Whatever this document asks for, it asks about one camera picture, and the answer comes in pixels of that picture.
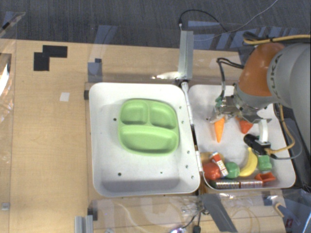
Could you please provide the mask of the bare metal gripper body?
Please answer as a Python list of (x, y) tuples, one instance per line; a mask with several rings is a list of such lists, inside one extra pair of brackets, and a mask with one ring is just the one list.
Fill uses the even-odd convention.
[(257, 113), (257, 101), (255, 96), (219, 96), (215, 100), (214, 111), (224, 114), (225, 119), (232, 117), (242, 118), (242, 113)]

